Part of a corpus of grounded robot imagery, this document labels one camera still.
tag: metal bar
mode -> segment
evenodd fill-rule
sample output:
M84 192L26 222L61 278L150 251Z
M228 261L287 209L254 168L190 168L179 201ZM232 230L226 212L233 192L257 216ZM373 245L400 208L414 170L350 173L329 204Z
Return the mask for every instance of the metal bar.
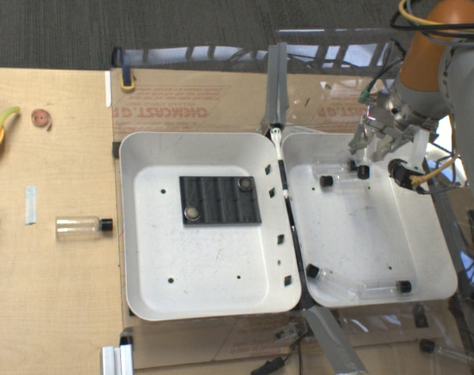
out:
M336 375L367 372L328 308L311 307L305 311L305 318Z
M287 109L289 107L289 94L287 92L287 43L278 45L278 101L276 102L278 122L287 124Z
M266 112L264 122L269 125L276 123L276 102L278 99L278 45L268 49L268 79L266 85Z

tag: wooden surface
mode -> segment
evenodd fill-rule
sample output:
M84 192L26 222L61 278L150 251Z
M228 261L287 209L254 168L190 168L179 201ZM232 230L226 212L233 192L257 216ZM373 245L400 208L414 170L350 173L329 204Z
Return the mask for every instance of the wooden surface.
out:
M55 239L57 216L117 218L104 79L103 72L0 69L0 113L21 107L20 115L9 117L0 148L0 374L97 375L101 348L118 344L117 234L97 241ZM40 108L52 115L50 131L30 121ZM31 225L25 225L27 185L37 187L37 222ZM458 340L449 313L444 329ZM371 374L470 373L456 362L423 355L416 342L356 350ZM240 375L264 361L138 373ZM304 364L304 374L333 373L324 355L305 355ZM296 373L294 355L276 374Z

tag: glass vial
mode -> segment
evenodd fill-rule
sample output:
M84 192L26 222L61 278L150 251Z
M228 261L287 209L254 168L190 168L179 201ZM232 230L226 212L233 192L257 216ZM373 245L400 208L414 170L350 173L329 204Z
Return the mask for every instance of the glass vial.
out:
M319 270L316 279L319 281L319 287L325 292L350 300L356 298L361 300L391 298L412 292L412 282L409 280L388 279L364 282L347 278L327 268Z
M60 216L56 218L56 239L90 240L98 239L104 232L113 230L113 220L97 216Z
M419 342L421 352L428 354L441 355L449 359L460 361L461 363L467 364L470 367L474 367L474 355L468 353L463 348L456 348L446 345L440 345L430 339L421 339Z

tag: cable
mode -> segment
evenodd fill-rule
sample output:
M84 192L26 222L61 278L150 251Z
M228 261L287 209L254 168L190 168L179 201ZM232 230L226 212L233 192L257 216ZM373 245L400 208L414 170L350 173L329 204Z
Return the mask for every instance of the cable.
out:
M271 361L266 361L262 366L260 366L256 370L253 370L251 372L251 375L270 375L271 373L279 370L285 365L287 360L292 356L296 345L298 347L298 354L299 354L299 375L302 375L301 342L307 335L308 335L308 332L303 333L300 337L298 337L298 339L296 339L294 342L290 344L289 346L290 353L285 358L276 357L275 359Z
M474 23L438 23L435 21L424 20L414 16L412 13L412 6L420 0L401 0L398 4L398 11L393 15L390 21L390 26L398 30L418 30L418 31L429 31L436 32L437 30L465 30L463 34L443 34L442 36L453 38L453 37L464 37L471 38L474 35ZM399 16L403 16L410 26L397 25L396 20Z
M451 191L451 190L454 190L454 189L458 189L460 188L459 185L455 184L455 185L451 185L451 186L447 186L447 187L442 187L440 189L436 189L436 190L425 190L425 189L422 189L420 188L419 190L417 190L417 193L419 193L420 195L438 195L439 193L444 193L445 191Z
M414 15L412 12L412 6L414 5L414 0L407 0L407 12L410 15ZM427 38L433 43L437 43L439 45L446 45L446 46L458 46L458 47L474 47L474 34L469 32L439 32L437 30L424 32L421 30L422 36ZM447 40L439 39L436 36L441 36L447 38ZM468 41L454 41L449 40L450 38L458 38L458 39L467 39Z
M367 102L367 98L369 98L370 91L376 84L376 82L384 75L387 71L389 71L391 68L396 66L397 64L401 63L403 59L399 59L397 61L392 62L386 69L380 71L368 84L365 86L360 93L360 96L358 97L358 102L365 104Z
M423 18L419 18L417 16L413 16L412 14L409 14L406 9L405 9L405 3L407 2L407 0L401 0L400 3L398 4L398 11L400 12L400 14L405 18L407 19L408 21L410 22L413 22L413 23L417 23L419 25L432 25L432 26L436 26L436 25L447 25L447 26L450 26L448 24L445 24L445 23L440 23L440 22L435 22L435 21L429 21L429 20L424 20ZM461 24L462 26L470 26L472 29L470 30L471 33L474 33L474 23L469 23L469 24Z
M344 60L337 60L337 59L320 59L318 57L311 57L310 55L302 55L302 54L295 54L295 53L287 53L287 56L295 59L295 58L302 58L302 59L311 59L312 61L315 61L317 63L339 63L339 64L344 64L345 66L350 66L351 68L355 68L357 70L360 70L361 67L353 64L352 62L349 61L344 61Z
M452 114L450 114L448 117L450 119L450 124L451 124L451 128L452 128L452 151L454 152L455 151L455 121L454 121L454 117L453 117ZM435 177L438 173L440 173L443 170L447 169L450 165L452 165L455 162L455 160L457 158L458 158L458 152L454 153L452 158L448 162L443 164L440 168L437 168L437 169L431 171L430 173L427 173L426 175L411 175L410 176L410 181L412 182L412 186L414 188L419 187L424 182L428 181L432 177Z

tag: gray carpet floor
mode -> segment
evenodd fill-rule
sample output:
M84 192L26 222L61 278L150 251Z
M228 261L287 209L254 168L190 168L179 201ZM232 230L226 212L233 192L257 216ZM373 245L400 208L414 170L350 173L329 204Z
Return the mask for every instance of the gray carpet floor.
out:
M107 70L113 46L267 49L278 29L388 27L400 0L0 0L0 67Z

